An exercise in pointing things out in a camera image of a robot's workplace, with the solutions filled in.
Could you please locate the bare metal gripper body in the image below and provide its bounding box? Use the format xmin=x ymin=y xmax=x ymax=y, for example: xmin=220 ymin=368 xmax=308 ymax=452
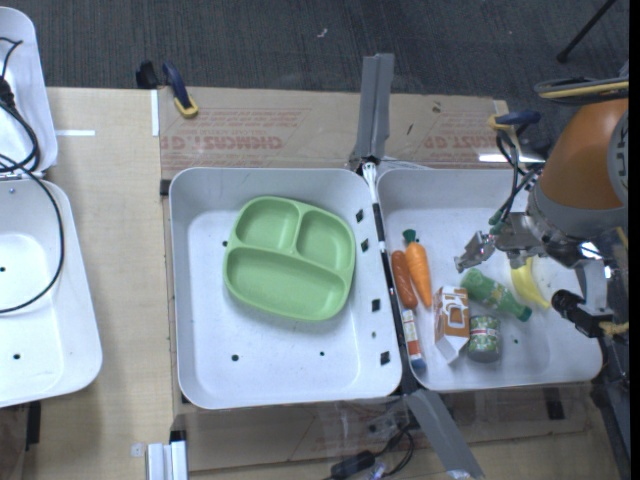
xmin=491 ymin=211 xmax=557 ymax=261

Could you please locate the green can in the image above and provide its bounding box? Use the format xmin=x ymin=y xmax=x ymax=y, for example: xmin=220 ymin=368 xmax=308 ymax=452
xmin=466 ymin=313 xmax=502 ymax=364

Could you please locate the yellow banana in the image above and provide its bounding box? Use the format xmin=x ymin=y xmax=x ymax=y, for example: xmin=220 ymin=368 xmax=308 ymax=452
xmin=509 ymin=256 xmax=553 ymax=311

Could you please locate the black cylinder on white bracket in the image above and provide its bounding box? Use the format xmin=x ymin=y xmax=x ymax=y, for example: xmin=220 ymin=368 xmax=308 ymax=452
xmin=550 ymin=256 xmax=617 ymax=340

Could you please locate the green divided plate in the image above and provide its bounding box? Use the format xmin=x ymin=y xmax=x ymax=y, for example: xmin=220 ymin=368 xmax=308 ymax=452
xmin=221 ymin=195 xmax=358 ymax=323

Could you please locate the orange carrot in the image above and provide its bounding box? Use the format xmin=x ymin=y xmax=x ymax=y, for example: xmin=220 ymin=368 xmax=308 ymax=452
xmin=402 ymin=228 xmax=434 ymax=310

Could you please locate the white and orange tube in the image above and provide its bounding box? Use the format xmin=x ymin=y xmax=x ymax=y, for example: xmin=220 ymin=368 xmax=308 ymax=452
xmin=401 ymin=308 xmax=428 ymax=371

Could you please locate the green bottle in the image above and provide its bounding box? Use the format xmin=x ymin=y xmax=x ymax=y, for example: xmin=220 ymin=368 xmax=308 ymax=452
xmin=459 ymin=267 xmax=533 ymax=323

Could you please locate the white plastic tray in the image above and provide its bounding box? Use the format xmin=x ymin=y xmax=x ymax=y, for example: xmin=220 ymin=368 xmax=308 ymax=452
xmin=374 ymin=167 xmax=604 ymax=394
xmin=168 ymin=166 xmax=404 ymax=411

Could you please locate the brown cardboard board red print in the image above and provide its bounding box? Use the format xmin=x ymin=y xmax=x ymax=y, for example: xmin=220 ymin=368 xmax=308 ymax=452
xmin=157 ymin=85 xmax=602 ymax=472

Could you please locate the orange and white carton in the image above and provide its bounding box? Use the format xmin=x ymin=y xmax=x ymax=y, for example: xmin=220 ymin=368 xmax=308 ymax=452
xmin=432 ymin=285 xmax=472 ymax=365

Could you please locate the brown sausage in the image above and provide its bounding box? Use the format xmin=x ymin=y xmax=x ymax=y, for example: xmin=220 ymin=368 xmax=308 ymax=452
xmin=390 ymin=250 xmax=420 ymax=311

